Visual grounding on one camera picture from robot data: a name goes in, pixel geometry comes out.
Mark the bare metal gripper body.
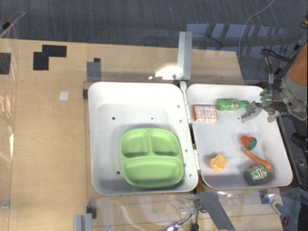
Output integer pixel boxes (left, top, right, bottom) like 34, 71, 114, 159
261, 97, 308, 120

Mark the green plastic bottle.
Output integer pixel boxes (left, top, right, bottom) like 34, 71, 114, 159
215, 98, 250, 112

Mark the red and green toy strawberry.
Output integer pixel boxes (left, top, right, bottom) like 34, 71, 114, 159
241, 136, 258, 151

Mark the white plastic tray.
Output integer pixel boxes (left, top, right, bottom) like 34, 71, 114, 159
186, 83, 294, 190
88, 81, 199, 196

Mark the orange toy carrot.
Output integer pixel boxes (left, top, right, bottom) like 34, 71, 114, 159
244, 149, 273, 173

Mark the orange and white carton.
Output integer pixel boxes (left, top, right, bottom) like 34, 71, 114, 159
192, 105, 218, 124

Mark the yellow ridged toy biscuit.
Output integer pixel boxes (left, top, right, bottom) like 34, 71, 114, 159
209, 153, 228, 173

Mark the green and white can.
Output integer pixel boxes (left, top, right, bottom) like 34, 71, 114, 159
243, 164, 269, 186

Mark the green divided plate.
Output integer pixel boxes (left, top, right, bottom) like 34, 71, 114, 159
119, 128, 185, 189

